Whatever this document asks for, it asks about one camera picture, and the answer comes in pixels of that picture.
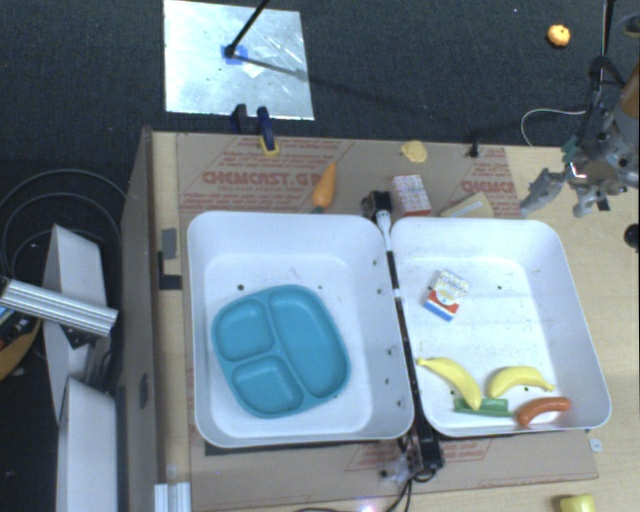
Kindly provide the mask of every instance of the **orange ball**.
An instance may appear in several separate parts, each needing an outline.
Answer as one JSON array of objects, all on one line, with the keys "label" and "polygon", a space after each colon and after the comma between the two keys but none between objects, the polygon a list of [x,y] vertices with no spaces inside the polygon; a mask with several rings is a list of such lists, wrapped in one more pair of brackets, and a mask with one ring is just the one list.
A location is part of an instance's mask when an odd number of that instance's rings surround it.
[{"label": "orange ball", "polygon": [[547,30],[547,38],[556,46],[567,46],[571,31],[564,25],[551,25]]}]

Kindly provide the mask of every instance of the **white cable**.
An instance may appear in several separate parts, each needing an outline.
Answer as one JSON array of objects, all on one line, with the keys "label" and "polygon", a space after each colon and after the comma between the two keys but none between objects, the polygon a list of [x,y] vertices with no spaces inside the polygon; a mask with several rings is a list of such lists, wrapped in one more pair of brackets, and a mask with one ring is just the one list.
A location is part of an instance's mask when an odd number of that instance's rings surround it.
[{"label": "white cable", "polygon": [[527,137],[527,134],[524,132],[524,121],[531,114],[535,114],[535,113],[538,113],[538,112],[550,112],[552,114],[562,114],[562,115],[567,115],[567,116],[581,116],[581,115],[586,113],[586,110],[568,111],[568,110],[558,110],[558,109],[555,109],[555,108],[534,108],[533,110],[529,110],[529,112],[527,112],[525,115],[523,115],[522,119],[520,120],[520,132],[522,133],[522,137],[524,138],[525,142],[529,146],[533,146],[533,144],[529,140],[529,137]]}]

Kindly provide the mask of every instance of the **toy banana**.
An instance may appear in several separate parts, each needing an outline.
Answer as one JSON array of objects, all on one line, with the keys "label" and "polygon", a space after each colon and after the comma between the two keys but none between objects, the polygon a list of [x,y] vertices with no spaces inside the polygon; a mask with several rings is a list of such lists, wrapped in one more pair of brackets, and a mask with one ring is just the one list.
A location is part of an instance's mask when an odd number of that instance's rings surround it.
[{"label": "toy banana", "polygon": [[447,357],[434,357],[432,359],[416,359],[416,364],[429,368],[440,377],[447,379],[460,391],[469,407],[474,411],[480,409],[482,405],[482,392],[480,386],[458,363]]},{"label": "toy banana", "polygon": [[509,366],[500,370],[489,383],[488,395],[498,398],[514,386],[537,386],[553,391],[555,386],[549,384],[538,370],[532,366]]}]

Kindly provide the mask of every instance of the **black knob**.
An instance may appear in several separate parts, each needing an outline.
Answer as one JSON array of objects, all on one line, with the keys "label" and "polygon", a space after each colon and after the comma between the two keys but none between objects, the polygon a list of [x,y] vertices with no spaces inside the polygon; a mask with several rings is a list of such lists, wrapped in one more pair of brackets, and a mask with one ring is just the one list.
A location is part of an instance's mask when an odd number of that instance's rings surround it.
[{"label": "black knob", "polygon": [[631,224],[624,232],[624,241],[629,247],[633,247],[638,250],[638,225]]}]

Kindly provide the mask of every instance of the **toy sausage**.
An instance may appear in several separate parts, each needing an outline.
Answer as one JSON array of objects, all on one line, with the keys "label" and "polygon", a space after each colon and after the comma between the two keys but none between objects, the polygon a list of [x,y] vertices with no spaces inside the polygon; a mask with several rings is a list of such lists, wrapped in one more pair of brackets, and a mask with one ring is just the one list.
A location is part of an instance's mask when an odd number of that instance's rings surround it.
[{"label": "toy sausage", "polygon": [[563,396],[538,398],[526,403],[516,414],[518,423],[526,427],[536,416],[551,411],[567,411],[571,407],[571,401]]}]

